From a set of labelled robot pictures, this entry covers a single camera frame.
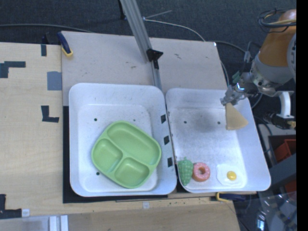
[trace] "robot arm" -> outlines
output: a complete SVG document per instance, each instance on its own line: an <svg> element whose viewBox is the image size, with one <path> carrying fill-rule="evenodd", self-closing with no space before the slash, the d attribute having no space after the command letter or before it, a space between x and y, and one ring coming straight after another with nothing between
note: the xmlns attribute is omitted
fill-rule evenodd
<svg viewBox="0 0 308 231"><path fill-rule="evenodd" d="M264 19L275 13L283 13L279 20L265 24ZM281 128L295 128L296 123L290 115L290 95L292 91L277 91L277 88L294 78L296 82L296 10L269 11L261 16L262 26L271 27L258 54L252 61L250 72L233 76L234 86L229 85L225 96L220 99L222 105L262 93L270 97L279 97L282 109L280 114L265 114L265 121Z"/></svg>

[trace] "donut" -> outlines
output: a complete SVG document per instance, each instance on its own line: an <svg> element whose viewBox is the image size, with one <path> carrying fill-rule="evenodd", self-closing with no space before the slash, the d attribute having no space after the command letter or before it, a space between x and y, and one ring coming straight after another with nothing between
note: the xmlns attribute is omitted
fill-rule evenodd
<svg viewBox="0 0 308 231"><path fill-rule="evenodd" d="M192 172L192 178L198 182L206 181L211 174L210 168L205 163L193 164Z"/></svg>

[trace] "green plate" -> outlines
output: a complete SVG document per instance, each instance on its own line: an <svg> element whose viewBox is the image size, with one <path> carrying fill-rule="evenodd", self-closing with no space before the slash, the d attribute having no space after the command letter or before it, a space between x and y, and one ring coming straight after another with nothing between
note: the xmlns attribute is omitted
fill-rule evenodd
<svg viewBox="0 0 308 231"><path fill-rule="evenodd" d="M93 164L126 188L143 185L161 158L158 142L127 121L110 124L91 151Z"/></svg>

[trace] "wooden table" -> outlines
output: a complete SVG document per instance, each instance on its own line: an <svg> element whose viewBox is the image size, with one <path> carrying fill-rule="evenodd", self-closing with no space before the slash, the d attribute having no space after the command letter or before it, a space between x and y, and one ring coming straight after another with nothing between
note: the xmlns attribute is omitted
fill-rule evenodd
<svg viewBox="0 0 308 231"><path fill-rule="evenodd" d="M159 42L154 39L153 45ZM189 42L198 48L202 43ZM212 88L223 89L219 56L217 50L211 51L214 66L210 69L223 80ZM180 60L179 55L172 57ZM196 59L207 58L205 52ZM164 62L168 58L162 58L162 66ZM102 230L101 222L106 230L136 230L145 225L148 230L239 230L233 203L211 201L214 193L175 190L165 199L63 204L63 92L48 83L50 73L63 72L61 47L0 43L0 64L8 67L7 77L2 71L0 78L0 193L6 194L6 209L29 209L31 216L69 215L72 230ZM42 106L49 107L45 121ZM59 120L49 122L50 117Z"/></svg>

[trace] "gray metal object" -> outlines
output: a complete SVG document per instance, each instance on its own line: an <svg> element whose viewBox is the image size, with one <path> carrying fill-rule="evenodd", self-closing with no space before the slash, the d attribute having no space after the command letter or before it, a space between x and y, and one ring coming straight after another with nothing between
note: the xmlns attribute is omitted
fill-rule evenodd
<svg viewBox="0 0 308 231"><path fill-rule="evenodd" d="M150 39L143 23L140 10L136 0L120 0L124 14L128 20L130 28L135 36L136 42L144 60L150 61L152 64L153 82L156 87L162 89L157 59L162 52L152 49Z"/></svg>

